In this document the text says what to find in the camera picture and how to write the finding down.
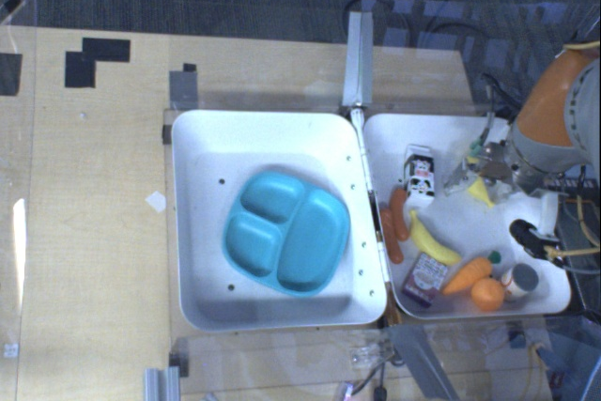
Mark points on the blue divided plate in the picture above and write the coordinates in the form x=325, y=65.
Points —
x=300, y=235

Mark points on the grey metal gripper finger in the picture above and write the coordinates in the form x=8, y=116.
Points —
x=502, y=192
x=460, y=178

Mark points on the small white can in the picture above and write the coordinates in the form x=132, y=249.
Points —
x=522, y=281

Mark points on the orange toy sausage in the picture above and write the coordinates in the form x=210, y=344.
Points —
x=400, y=213
x=390, y=237

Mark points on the orange toy fruit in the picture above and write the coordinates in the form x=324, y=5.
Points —
x=487, y=295

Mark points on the pale wood board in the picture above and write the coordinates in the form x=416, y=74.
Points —
x=282, y=70

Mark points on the orange carrot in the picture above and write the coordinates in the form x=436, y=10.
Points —
x=469, y=274

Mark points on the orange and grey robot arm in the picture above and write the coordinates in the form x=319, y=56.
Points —
x=547, y=108

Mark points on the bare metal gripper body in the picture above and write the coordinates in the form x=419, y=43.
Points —
x=498, y=163

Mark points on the white plastic tray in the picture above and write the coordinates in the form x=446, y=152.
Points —
x=474, y=230
x=206, y=202

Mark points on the purple packet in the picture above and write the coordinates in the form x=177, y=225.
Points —
x=425, y=279

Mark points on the white cow print carton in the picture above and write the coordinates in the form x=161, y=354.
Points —
x=421, y=180

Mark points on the yellow wedge toy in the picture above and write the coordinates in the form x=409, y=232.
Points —
x=480, y=191

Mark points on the yellow banana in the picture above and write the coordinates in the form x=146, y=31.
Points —
x=429, y=244

